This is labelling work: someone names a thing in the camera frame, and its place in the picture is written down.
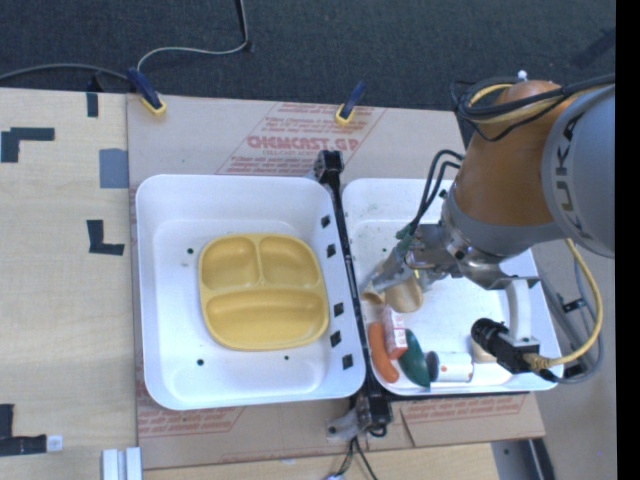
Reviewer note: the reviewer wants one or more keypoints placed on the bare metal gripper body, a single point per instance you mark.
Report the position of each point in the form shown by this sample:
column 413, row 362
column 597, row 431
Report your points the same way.
column 434, row 250

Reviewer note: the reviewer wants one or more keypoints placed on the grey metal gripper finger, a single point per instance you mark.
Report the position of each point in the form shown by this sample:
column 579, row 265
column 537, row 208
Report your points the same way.
column 391, row 277
column 429, row 282

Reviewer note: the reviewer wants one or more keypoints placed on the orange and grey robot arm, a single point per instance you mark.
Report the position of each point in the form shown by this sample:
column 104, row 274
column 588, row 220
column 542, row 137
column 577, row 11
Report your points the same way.
column 505, row 183

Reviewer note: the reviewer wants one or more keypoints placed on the white plastic tray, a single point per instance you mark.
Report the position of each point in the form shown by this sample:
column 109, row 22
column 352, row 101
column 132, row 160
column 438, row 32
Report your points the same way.
column 170, row 278
column 450, row 313

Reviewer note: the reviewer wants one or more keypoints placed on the red and white carton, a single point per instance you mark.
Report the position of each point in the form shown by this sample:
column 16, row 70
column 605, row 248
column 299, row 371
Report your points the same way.
column 394, row 330

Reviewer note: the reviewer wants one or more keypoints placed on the thin black rod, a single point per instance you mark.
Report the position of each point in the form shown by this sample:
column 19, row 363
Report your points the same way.
column 345, row 248

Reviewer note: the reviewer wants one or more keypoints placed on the orange sausage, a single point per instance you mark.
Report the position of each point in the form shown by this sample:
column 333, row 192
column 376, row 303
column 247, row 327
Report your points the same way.
column 381, row 353

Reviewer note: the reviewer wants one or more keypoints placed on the dark green vegetable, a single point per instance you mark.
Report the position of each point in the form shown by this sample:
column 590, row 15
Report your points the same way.
column 415, row 360

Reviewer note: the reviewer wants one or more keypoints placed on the white can with orange mark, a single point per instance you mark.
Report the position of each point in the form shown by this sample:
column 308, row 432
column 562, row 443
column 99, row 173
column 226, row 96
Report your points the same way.
column 452, row 367

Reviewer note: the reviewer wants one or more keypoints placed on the yellow divided plate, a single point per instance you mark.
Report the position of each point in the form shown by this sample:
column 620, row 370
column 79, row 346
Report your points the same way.
column 262, row 293

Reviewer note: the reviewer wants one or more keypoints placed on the brown cardboard board red print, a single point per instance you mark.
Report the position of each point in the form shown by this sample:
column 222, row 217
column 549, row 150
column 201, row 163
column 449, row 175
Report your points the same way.
column 210, row 133

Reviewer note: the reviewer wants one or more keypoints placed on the black cylinder on white bracket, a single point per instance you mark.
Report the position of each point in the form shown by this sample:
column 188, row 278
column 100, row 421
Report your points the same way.
column 500, row 343

